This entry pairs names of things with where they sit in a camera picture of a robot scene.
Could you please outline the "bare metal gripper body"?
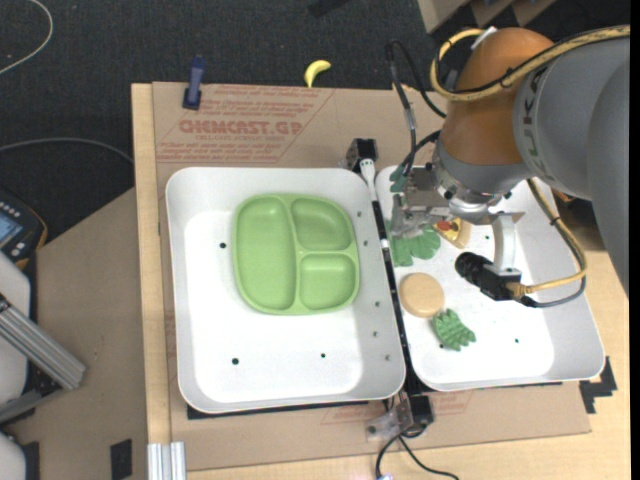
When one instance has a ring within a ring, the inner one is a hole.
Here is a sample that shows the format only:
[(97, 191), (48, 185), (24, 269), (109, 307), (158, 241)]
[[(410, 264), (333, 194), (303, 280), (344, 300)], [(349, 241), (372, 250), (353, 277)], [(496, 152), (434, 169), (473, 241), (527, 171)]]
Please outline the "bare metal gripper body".
[(414, 168), (408, 176), (401, 197), (403, 224), (435, 224), (440, 220), (460, 218), (479, 223), (501, 194), (478, 192), (436, 168)]

